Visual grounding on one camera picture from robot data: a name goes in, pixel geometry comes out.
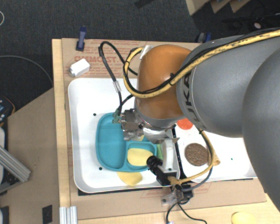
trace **wooden table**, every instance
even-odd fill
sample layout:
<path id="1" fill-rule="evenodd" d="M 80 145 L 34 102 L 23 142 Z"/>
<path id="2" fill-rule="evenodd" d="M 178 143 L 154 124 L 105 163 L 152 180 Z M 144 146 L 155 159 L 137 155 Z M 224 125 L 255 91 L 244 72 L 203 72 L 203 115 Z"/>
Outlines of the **wooden table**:
<path id="1" fill-rule="evenodd" d="M 70 178 L 69 178 L 69 159 L 67 150 L 67 128 L 65 112 L 65 90 L 63 76 L 63 55 L 62 40 L 52 40 L 53 53 L 53 72 L 54 72 L 54 92 L 55 92 L 55 109 L 56 109 L 56 140 L 58 156 L 58 178 L 59 178 L 59 200 L 60 207 L 70 207 Z M 204 209 L 187 210 L 190 216 L 202 218 L 208 224 L 229 224 L 231 216 L 235 212 L 245 211 L 252 213 L 258 224 L 280 224 L 280 213 L 266 195 L 267 202 L 242 204 L 232 206 L 222 206 Z M 164 224 L 166 212 L 129 215 L 120 217 L 105 217 L 87 220 L 79 220 L 79 224 Z M 175 224 L 201 223 L 189 220 L 181 210 L 172 211 L 169 220 Z"/>

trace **brown cookie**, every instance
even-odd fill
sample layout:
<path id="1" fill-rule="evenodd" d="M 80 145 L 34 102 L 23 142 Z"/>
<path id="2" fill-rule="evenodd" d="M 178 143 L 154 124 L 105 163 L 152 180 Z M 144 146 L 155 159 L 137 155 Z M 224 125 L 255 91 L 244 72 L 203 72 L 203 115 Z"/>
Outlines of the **brown cookie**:
<path id="1" fill-rule="evenodd" d="M 185 157 L 190 164 L 202 166 L 208 162 L 209 152 L 201 144 L 191 143 L 185 148 Z"/>

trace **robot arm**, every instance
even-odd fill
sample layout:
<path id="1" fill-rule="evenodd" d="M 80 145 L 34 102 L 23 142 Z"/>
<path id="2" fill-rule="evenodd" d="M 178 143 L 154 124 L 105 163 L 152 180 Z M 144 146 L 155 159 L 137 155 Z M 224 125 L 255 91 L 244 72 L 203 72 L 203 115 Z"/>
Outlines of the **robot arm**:
<path id="1" fill-rule="evenodd" d="M 193 51 L 155 47 L 141 60 L 137 89 L 128 83 L 129 62 L 124 81 L 135 96 L 133 113 L 145 136 L 166 136 L 187 118 L 198 129 L 242 137 L 257 177 L 280 211 L 279 28 L 210 41 Z"/>

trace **black floor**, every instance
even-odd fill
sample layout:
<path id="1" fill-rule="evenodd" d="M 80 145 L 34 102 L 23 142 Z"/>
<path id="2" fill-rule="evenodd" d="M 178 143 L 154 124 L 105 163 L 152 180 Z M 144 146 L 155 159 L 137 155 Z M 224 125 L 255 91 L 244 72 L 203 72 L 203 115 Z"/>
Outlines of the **black floor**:
<path id="1" fill-rule="evenodd" d="M 25 57 L 52 78 L 51 39 L 77 38 L 81 25 L 87 26 L 86 38 L 196 42 L 201 32 L 209 32 L 212 40 L 249 33 L 255 21 L 224 20 L 280 13 L 280 0 L 251 0 L 236 13 L 226 5 L 216 14 L 208 3 L 193 16 L 185 0 L 140 1 L 0 0 L 5 16 L 0 26 L 0 56 Z M 263 28 L 279 27 L 280 16 L 266 17 L 261 24 Z M 52 87 L 35 63 L 0 58 L 0 94 L 16 109 Z"/>

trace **white tray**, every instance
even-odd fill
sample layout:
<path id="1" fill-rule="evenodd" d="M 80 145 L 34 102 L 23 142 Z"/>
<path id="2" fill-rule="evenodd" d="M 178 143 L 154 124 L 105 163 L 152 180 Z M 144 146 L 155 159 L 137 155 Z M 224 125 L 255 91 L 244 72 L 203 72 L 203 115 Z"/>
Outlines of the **white tray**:
<path id="1" fill-rule="evenodd" d="M 122 79 L 118 79 L 122 89 L 123 99 L 129 95 Z M 131 79 L 136 87 L 136 79 Z M 141 172 L 143 180 L 135 187 L 127 186 L 117 176 L 116 171 L 103 168 L 96 157 L 96 130 L 99 119 L 106 113 L 114 112 L 119 105 L 118 94 L 113 82 L 108 78 L 78 78 L 73 80 L 68 88 L 70 119 L 73 147 L 74 180 L 76 186 L 83 192 L 96 193 L 126 189 L 157 188 L 151 171 Z M 123 110 L 133 108 L 134 98 L 130 99 Z M 182 130 L 176 127 L 176 135 L 180 137 L 178 146 L 186 176 L 200 173 L 206 165 L 195 167 L 189 164 L 184 156 L 184 149 L 189 143 L 205 143 L 195 128 Z M 256 177 L 247 156 L 242 139 L 226 138 L 207 133 L 221 161 L 215 166 L 209 181 L 236 180 Z M 207 174 L 196 178 L 200 182 Z"/>

